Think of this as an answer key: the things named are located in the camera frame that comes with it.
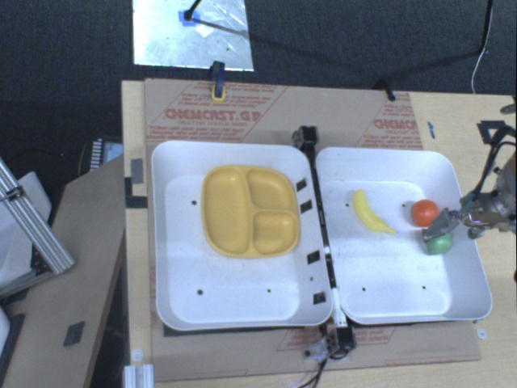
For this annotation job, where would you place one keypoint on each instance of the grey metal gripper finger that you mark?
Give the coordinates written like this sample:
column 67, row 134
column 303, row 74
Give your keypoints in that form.
column 454, row 219
column 435, row 228

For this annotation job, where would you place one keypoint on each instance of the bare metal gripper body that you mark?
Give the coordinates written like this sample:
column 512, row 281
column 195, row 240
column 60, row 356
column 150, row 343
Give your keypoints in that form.
column 490, row 216

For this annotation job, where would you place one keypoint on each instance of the green toy apple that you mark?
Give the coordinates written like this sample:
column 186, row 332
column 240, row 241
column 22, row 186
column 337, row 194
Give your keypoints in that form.
column 440, row 245

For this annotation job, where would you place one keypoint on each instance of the orange ball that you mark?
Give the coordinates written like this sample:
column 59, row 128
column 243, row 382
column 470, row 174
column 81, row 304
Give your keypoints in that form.
column 424, row 212

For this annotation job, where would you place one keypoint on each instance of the white plastic tray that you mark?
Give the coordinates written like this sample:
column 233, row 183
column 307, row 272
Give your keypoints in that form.
column 387, row 273
column 226, row 281

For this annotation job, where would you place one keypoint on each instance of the yellow banana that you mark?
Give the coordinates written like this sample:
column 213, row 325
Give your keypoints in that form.
column 368, row 216

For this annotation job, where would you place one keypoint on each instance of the thin black and white rod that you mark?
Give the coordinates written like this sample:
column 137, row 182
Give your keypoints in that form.
column 322, row 220

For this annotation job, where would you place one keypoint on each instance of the yellow divided plate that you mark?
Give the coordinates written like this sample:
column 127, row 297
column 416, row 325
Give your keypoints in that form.
column 242, row 212

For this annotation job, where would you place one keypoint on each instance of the brown cardboard board red print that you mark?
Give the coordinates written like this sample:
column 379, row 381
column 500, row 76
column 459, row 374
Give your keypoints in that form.
column 262, row 103

